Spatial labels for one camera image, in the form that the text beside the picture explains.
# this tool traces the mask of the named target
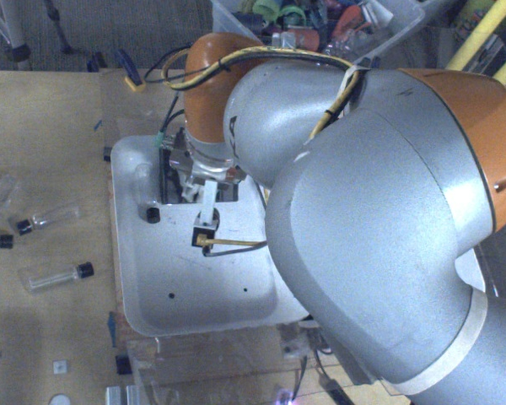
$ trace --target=small white object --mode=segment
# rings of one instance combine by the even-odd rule
[[[275,32],[272,34],[272,46],[281,47],[281,34]]]
[[[54,375],[67,373],[67,360],[56,360],[52,362],[52,370]]]
[[[290,31],[283,31],[281,34],[282,48],[296,48],[296,35]]]
[[[56,395],[49,401],[49,405],[71,405],[71,401],[66,395]]]
[[[218,183],[213,180],[204,182],[204,194],[202,195],[201,223],[211,225],[213,222],[213,209],[218,195]]]

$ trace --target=metal stand leg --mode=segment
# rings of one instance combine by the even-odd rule
[[[62,44],[61,51],[65,54],[72,54],[73,48],[67,42],[66,36],[60,25],[60,14],[55,8],[52,0],[43,0],[47,9],[47,15],[52,20],[58,38]],[[19,14],[15,0],[0,0],[2,7],[3,20],[0,18],[0,33],[5,38],[10,49],[8,55],[17,63],[19,70],[31,70],[30,66],[30,48],[24,41],[23,30],[19,20]]]
[[[17,14],[17,6],[14,0],[0,0],[5,24],[8,27],[9,45],[11,46],[11,57],[17,63],[20,70],[30,70],[30,49],[26,45],[23,30]]]
[[[62,52],[65,54],[72,54],[73,48],[69,45],[69,43],[67,43],[66,36],[64,35],[64,31],[60,25],[60,14],[58,12],[58,9],[55,8],[52,0],[43,0],[43,3],[47,8],[47,15],[52,20],[55,30],[57,31],[58,38],[62,43]]]

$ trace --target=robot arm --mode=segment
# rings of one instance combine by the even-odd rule
[[[367,71],[307,141],[344,72],[259,63],[225,87],[219,137],[202,141],[272,189],[267,244],[287,286],[335,350],[417,405],[506,404],[506,300],[471,279],[472,248],[506,224],[506,89]]]

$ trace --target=gray carpet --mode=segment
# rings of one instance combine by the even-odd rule
[[[60,52],[60,41],[42,0],[16,0],[32,69],[85,72],[89,56],[100,51],[110,67],[123,48],[140,68],[149,68],[167,50],[212,30],[209,0],[53,0],[62,28],[76,50]],[[0,70],[13,70],[0,36]]]

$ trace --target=black vial cap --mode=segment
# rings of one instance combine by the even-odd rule
[[[13,236],[11,234],[0,235],[0,249],[13,248]]]
[[[159,209],[157,207],[151,207],[147,209],[146,220],[149,224],[157,224],[161,220],[159,216]]]
[[[79,264],[77,266],[78,276],[81,279],[89,278],[90,276],[94,276],[94,266],[91,262],[86,262],[84,264]]]
[[[32,232],[32,224],[28,219],[17,222],[17,231],[19,235],[24,235]]]

